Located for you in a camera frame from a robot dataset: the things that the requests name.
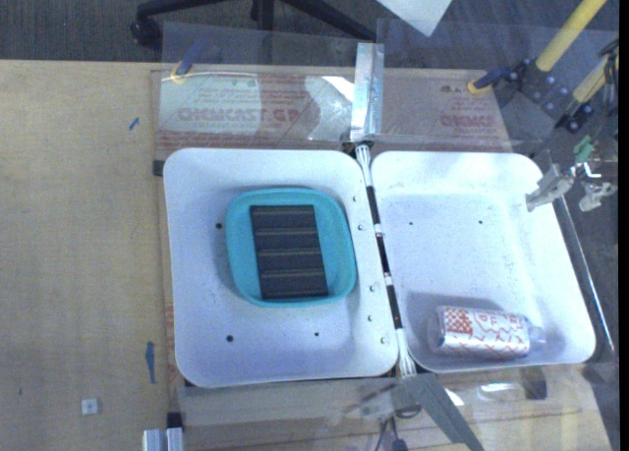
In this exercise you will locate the blue plate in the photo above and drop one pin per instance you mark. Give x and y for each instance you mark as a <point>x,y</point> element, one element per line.
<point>339,242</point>

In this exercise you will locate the white plastic tray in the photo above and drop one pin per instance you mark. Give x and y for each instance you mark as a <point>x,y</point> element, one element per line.
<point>275,346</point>
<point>457,252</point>

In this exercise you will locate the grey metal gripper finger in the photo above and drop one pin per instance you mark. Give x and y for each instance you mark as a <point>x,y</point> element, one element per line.
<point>596,196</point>
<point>548,189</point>

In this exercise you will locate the dark brown ribbed rectangular block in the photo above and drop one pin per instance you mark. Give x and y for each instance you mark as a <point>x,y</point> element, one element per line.
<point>289,252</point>

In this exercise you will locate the white bottle with red print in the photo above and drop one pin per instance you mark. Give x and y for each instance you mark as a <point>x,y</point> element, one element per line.
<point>484,333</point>

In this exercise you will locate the brown cardboard board red print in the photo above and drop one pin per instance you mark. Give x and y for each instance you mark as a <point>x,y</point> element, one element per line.
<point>417,110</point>

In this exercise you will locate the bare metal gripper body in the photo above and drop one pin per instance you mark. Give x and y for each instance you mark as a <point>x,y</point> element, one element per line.
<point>591,171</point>

